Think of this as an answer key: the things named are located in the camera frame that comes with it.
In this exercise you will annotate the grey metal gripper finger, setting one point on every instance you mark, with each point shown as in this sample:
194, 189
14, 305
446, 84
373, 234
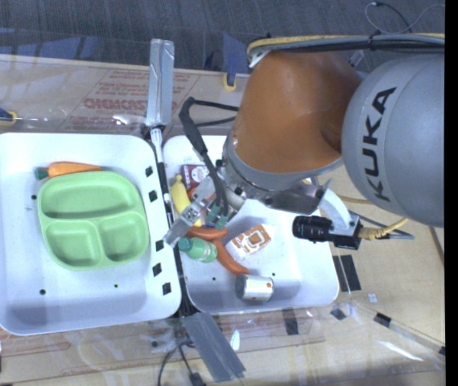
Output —
183, 224

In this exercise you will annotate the black cylinder on white bracket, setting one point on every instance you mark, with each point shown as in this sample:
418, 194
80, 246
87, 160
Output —
313, 228

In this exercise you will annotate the white plastic tray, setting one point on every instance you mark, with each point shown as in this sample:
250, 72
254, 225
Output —
293, 272
15, 280

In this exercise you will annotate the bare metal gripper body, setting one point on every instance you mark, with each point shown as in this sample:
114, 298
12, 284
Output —
293, 199

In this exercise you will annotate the thin black and white rod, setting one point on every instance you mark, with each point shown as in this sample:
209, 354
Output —
161, 163

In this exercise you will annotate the red carton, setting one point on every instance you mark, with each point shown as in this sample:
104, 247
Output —
193, 173

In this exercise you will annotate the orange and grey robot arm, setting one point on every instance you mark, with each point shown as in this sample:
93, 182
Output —
301, 107

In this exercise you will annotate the silver can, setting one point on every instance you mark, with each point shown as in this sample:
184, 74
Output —
254, 288

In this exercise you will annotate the green bottle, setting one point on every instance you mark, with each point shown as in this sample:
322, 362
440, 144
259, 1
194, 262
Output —
200, 249

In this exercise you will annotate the brown cardboard board red print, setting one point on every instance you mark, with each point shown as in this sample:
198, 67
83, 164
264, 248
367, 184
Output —
92, 91

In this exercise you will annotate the yellow banana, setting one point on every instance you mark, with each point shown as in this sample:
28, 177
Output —
179, 199

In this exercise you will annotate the green divided plate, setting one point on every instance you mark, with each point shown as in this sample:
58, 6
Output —
87, 199

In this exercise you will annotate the orange sausage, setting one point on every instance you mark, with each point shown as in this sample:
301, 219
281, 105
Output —
228, 260

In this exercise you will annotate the white and orange packet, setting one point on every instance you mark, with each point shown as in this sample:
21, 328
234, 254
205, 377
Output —
252, 240

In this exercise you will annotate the orange carrot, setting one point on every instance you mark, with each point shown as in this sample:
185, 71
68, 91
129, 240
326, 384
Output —
71, 169

